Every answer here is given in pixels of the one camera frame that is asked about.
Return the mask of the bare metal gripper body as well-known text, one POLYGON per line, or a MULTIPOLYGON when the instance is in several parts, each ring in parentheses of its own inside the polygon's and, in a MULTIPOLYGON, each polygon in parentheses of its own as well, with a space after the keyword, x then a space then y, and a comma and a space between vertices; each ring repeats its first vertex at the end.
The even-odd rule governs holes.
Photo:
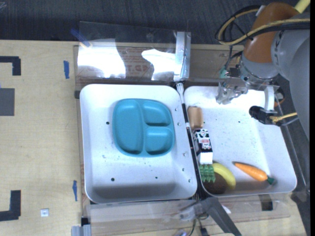
POLYGON ((222 79, 219 82, 219 88, 223 94, 228 92, 245 94, 250 89, 264 91, 269 87, 277 91, 280 88, 272 78, 257 77, 244 67, 223 67, 219 71, 219 78, 222 79))

